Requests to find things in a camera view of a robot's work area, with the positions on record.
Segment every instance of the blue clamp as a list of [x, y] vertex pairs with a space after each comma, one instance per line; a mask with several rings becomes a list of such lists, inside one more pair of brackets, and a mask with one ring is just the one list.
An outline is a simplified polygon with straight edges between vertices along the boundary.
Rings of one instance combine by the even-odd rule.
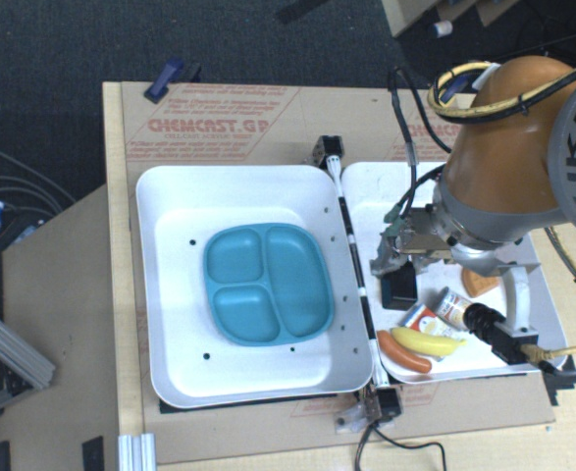
[[183, 60], [170, 58], [159, 78], [150, 85], [143, 95], [153, 103], [158, 103], [168, 93], [168, 83], [177, 80], [182, 72]]

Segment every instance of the yellow banana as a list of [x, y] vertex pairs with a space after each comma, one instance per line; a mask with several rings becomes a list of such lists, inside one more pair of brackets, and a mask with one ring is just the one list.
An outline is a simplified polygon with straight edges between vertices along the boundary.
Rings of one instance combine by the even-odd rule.
[[449, 356], [458, 347], [466, 343], [466, 340], [438, 337], [405, 327], [392, 328], [390, 333], [406, 349], [429, 356]]

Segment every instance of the brown food item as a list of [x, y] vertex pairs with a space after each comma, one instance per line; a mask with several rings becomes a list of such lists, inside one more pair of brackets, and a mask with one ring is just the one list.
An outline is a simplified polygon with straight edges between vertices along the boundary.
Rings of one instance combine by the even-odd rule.
[[462, 283], [466, 292], [475, 298], [485, 292], [499, 286], [499, 279], [494, 277], [485, 278], [469, 269], [462, 269]]
[[386, 330], [377, 332], [377, 342], [381, 351], [397, 365], [418, 373], [429, 373], [432, 370], [432, 362], [429, 359], [417, 356], [401, 346], [390, 332]]

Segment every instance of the can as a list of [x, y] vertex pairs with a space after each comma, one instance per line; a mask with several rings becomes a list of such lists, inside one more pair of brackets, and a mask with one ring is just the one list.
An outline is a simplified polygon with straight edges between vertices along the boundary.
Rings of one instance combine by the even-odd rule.
[[440, 302], [435, 311], [436, 315], [457, 330], [468, 331], [464, 324], [464, 312], [472, 304], [472, 301], [467, 300], [447, 287], [441, 292]]

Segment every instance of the white tray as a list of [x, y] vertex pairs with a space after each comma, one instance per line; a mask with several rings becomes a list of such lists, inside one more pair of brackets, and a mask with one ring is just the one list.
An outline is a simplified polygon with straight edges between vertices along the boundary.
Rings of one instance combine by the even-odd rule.
[[[354, 392], [372, 356], [340, 207], [331, 179], [311, 166], [165, 166], [136, 188], [155, 391], [178, 408]], [[203, 251], [224, 229], [288, 223], [317, 240], [335, 317], [296, 344], [245, 346], [211, 316]]]
[[[418, 166], [418, 176], [422, 176], [441, 163], [426, 163]], [[404, 311], [384, 309], [380, 281], [371, 275], [369, 260], [377, 257], [377, 247], [381, 232], [385, 229], [384, 216], [409, 189], [410, 174], [405, 163], [356, 163], [348, 166], [342, 174], [342, 187], [346, 204], [355, 231], [365, 287], [370, 303], [376, 330], [389, 330], [398, 326], [405, 315]], [[414, 206], [424, 206], [432, 200], [434, 182], [429, 181], [418, 188]], [[534, 246], [525, 236], [518, 246], [502, 248], [498, 257], [504, 262], [538, 263]], [[547, 349], [566, 347], [566, 338], [551, 299], [549, 288], [541, 268], [529, 275], [532, 295], [531, 325], [539, 332], [539, 345]], [[472, 301], [481, 301], [505, 315], [505, 291], [502, 286], [471, 298], [461, 282], [461, 268], [458, 265], [444, 265], [442, 262], [429, 266], [428, 271], [417, 278], [418, 301], [434, 303], [437, 294], [449, 287], [456, 293]], [[535, 370], [531, 365], [510, 366], [501, 361], [491, 348], [476, 337], [463, 333], [467, 344], [440, 362], [434, 362], [428, 375], [402, 368], [382, 354], [384, 368], [397, 380], [409, 384], [510, 375]], [[553, 364], [560, 366], [565, 358], [557, 358]]]

